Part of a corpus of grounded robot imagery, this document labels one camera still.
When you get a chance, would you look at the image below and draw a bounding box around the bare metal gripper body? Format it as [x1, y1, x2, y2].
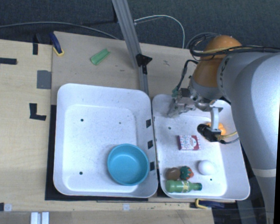
[174, 87, 217, 113]

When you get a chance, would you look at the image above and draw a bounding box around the red and white small carton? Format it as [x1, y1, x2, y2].
[176, 134, 203, 152]

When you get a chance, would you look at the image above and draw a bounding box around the white plastic tray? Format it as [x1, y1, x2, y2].
[146, 93, 257, 204]
[51, 82, 165, 201]

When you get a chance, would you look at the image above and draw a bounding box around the white egg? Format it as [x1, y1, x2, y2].
[197, 159, 217, 176]

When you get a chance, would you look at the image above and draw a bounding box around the red strawberry with green top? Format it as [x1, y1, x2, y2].
[179, 165, 195, 181]

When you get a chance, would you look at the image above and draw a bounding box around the brown round toy fruit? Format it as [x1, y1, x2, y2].
[165, 167, 181, 181]

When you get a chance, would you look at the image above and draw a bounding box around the blue bowl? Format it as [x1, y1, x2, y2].
[105, 142, 151, 187]

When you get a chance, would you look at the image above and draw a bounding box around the green plastic bottle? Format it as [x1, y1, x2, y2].
[165, 179, 203, 195]

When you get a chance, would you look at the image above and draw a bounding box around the green toy celery stick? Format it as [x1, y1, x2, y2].
[89, 47, 111, 67]

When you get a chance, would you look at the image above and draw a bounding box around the black cylinder on white bracket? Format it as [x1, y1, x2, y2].
[196, 105, 224, 143]

